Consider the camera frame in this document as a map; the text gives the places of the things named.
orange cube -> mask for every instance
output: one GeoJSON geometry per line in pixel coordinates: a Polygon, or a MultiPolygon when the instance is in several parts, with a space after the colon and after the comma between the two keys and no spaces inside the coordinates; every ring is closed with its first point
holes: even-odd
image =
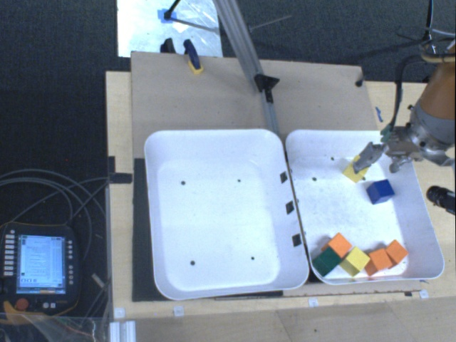
{"type": "Polygon", "coordinates": [[[377,249],[369,254],[370,261],[366,265],[366,272],[369,276],[374,275],[374,273],[379,272],[384,269],[389,269],[393,267],[393,262],[391,261],[388,253],[384,248],[377,249]]]}
{"type": "Polygon", "coordinates": [[[342,234],[338,233],[332,238],[331,241],[323,246],[321,251],[324,251],[328,247],[332,248],[340,258],[344,258],[345,255],[347,255],[348,251],[351,249],[351,243],[347,241],[342,234]]]}
{"type": "Polygon", "coordinates": [[[386,247],[386,252],[393,263],[392,267],[399,264],[399,262],[408,255],[407,249],[405,249],[397,240],[392,241],[390,245],[386,247]]]}

robotic hand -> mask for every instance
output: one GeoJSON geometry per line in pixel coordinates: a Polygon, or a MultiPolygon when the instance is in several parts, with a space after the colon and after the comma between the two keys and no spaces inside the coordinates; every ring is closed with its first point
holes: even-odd
{"type": "MultiPolygon", "coordinates": [[[[423,159],[439,166],[453,166],[454,169],[455,159],[449,158],[445,152],[455,145],[455,41],[443,55],[423,52],[421,56],[407,58],[398,66],[396,77],[398,79],[395,82],[396,103],[393,119],[381,131],[382,143],[374,145],[370,142],[360,153],[358,161],[353,163],[355,173],[371,166],[383,153],[392,160],[391,172],[399,171],[407,162],[423,159]],[[421,60],[440,64],[416,105],[409,107],[410,122],[403,127],[395,126],[402,97],[404,67],[421,60]]],[[[454,192],[431,187],[427,193],[432,202],[455,213],[454,192]]]]}

empty white tray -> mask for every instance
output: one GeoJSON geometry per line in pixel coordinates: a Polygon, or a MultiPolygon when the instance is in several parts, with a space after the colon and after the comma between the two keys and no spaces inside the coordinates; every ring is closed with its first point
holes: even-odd
{"type": "Polygon", "coordinates": [[[292,289],[309,275],[280,139],[176,130],[145,143],[155,283],[169,299],[292,289]]]}
{"type": "Polygon", "coordinates": [[[286,139],[311,259],[337,232],[365,252],[397,239],[409,255],[396,267],[372,277],[362,271],[352,278],[339,266],[325,277],[314,271],[328,284],[436,278],[443,271],[443,256],[413,165],[408,163],[392,174],[388,169],[391,159],[384,155],[371,166],[364,181],[355,184],[342,174],[370,141],[380,142],[377,131],[297,130],[286,139]],[[389,180],[395,195],[372,205],[366,188],[384,179],[389,180]]]}

blue cube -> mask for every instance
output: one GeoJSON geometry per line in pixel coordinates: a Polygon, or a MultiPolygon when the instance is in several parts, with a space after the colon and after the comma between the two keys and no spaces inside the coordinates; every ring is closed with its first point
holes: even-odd
{"type": "Polygon", "coordinates": [[[372,204],[386,202],[393,195],[394,191],[388,180],[375,181],[367,189],[372,204]]]}

screen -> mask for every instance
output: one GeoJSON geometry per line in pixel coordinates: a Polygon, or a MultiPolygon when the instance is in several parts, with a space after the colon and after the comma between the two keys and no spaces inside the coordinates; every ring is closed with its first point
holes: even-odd
{"type": "Polygon", "coordinates": [[[19,235],[18,294],[65,293],[65,237],[19,235]]]}

